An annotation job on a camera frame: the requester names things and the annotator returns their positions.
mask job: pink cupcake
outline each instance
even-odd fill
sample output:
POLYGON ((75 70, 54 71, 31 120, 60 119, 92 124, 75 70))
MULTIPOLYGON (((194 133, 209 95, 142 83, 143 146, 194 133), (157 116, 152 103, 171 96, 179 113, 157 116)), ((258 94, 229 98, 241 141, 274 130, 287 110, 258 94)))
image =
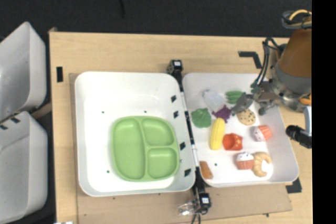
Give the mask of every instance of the pink cupcake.
POLYGON ((272 133, 267 125, 259 125, 254 129, 253 135, 257 141, 264 142, 272 136, 272 133))
POLYGON ((254 157, 251 153, 239 153, 236 158, 236 164, 239 170, 252 169, 254 165, 254 157))

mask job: wooden table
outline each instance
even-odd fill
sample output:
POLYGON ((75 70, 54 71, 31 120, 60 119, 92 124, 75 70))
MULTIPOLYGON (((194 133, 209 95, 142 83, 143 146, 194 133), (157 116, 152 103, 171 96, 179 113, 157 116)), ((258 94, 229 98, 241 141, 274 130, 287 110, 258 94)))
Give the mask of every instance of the wooden table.
MULTIPOLYGON (((49 32, 56 221, 73 221, 81 224, 79 215, 81 214, 82 219, 86 216, 85 212, 79 212, 78 204, 69 74, 79 74, 89 70, 165 72, 172 59, 182 60, 184 74, 190 72, 258 73, 259 69, 256 69, 253 59, 239 57, 238 52, 255 51, 262 60, 261 42, 263 40, 264 38, 258 37, 49 32)), ((279 44, 288 41, 283 38, 275 40, 279 44)), ((284 107, 280 110, 285 126, 290 124, 305 126, 303 114, 284 107)), ((230 212, 228 218, 216 220, 211 219, 211 208, 207 214, 210 220, 205 218, 202 222, 207 224, 312 223, 312 151, 294 141, 292 141, 292 146, 300 168, 299 178, 303 191, 288 195, 291 208, 286 209, 285 207, 284 210, 280 209, 280 212, 272 210, 277 213, 265 216, 254 215, 253 212, 246 212, 243 208, 240 210, 239 205, 233 205, 232 210, 228 210, 230 212)), ((282 190, 285 186, 281 184, 276 188, 284 196, 282 190)), ((190 223, 190 220, 184 219, 179 222, 190 223)))

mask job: toy food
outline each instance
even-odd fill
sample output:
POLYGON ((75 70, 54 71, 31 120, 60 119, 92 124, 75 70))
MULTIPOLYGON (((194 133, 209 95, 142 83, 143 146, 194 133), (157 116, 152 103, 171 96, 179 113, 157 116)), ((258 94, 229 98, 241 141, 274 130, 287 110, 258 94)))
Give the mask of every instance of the toy food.
POLYGON ((226 92, 225 95, 226 95, 227 102, 229 104, 235 104, 235 103, 237 103, 237 100, 239 99, 239 97, 241 96, 242 93, 243 93, 242 91, 229 91, 229 92, 226 92))
POLYGON ((256 122, 256 116, 250 109, 244 109, 237 113, 238 120, 244 125, 253 125, 256 122))
POLYGON ((239 153, 236 158, 236 164, 239 170, 252 169, 254 165, 254 157, 248 152, 239 153))
POLYGON ((258 177, 267 176, 267 173, 264 172, 261 168, 263 161, 266 161, 268 164, 272 163, 271 157, 266 152, 256 152, 254 156, 254 165, 252 167, 253 173, 258 177))
POLYGON ((214 177, 206 161, 200 161, 199 166, 201 167, 201 174, 204 179, 212 179, 214 177))
POLYGON ((196 109, 195 111, 191 112, 191 118, 195 126, 198 128, 211 126, 211 115, 207 108, 196 109))
POLYGON ((223 146, 227 151, 240 151, 243 148, 243 138, 235 133, 224 135, 223 146))
POLYGON ((267 125, 259 125, 255 127, 253 136, 257 141, 264 142, 272 136, 272 133, 267 125))
POLYGON ((224 105, 224 107, 217 112, 212 112, 212 115, 216 118, 222 118, 227 123, 227 120, 230 118, 231 115, 231 109, 224 105))
POLYGON ((204 91, 202 97, 206 105, 214 112, 220 110, 225 104, 225 100, 213 90, 204 91))
POLYGON ((217 118, 211 129, 210 148, 212 150, 220 149, 225 132, 225 121, 217 118))

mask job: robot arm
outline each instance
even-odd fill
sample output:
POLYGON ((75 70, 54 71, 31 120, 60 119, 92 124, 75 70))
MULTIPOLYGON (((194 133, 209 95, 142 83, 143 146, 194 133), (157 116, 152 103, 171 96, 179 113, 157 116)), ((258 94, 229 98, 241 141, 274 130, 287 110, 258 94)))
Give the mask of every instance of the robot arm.
POLYGON ((260 104, 258 113, 264 115, 275 105, 285 105, 292 110, 303 112, 306 129, 289 126, 286 133, 311 148, 311 37, 312 13, 307 10, 288 11, 282 14, 281 23, 294 32, 287 44, 278 45, 273 38, 263 42, 264 63, 257 79, 251 84, 251 94, 244 93, 232 108, 238 113, 248 108, 252 101, 260 104), (272 75, 264 81, 269 66, 271 50, 278 60, 271 66, 272 75))

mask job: cookie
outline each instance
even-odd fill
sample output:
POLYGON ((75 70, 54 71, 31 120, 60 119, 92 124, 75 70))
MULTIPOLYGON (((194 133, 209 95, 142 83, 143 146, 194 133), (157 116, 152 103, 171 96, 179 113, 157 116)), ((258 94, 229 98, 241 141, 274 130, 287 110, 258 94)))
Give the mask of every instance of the cookie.
POLYGON ((237 113, 238 120, 244 125, 253 125, 256 123, 256 115, 250 109, 244 109, 237 113))

